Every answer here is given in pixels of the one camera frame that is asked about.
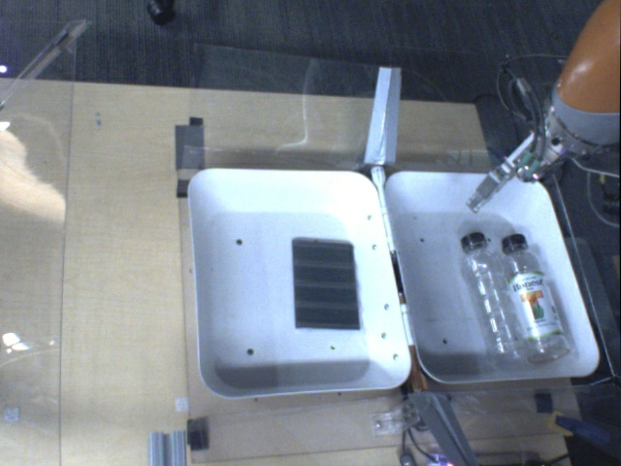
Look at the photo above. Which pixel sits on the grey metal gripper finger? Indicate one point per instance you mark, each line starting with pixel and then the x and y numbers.
pixel 485 189

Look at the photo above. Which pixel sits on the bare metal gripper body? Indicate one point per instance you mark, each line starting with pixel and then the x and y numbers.
pixel 553 146

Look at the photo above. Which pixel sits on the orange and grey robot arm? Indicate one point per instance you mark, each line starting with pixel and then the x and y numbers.
pixel 589 71

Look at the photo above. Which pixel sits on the clear plastic bottle black cap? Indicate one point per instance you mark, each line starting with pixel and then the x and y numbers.
pixel 490 294

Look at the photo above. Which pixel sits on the white plastic tray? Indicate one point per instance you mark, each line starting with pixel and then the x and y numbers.
pixel 436 284
pixel 271 279

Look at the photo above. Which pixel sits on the clear labelled bottle black cap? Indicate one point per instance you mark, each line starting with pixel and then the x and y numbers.
pixel 536 304

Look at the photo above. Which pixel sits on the black ribbed rectangular pad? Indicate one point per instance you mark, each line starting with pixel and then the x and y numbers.
pixel 326 284

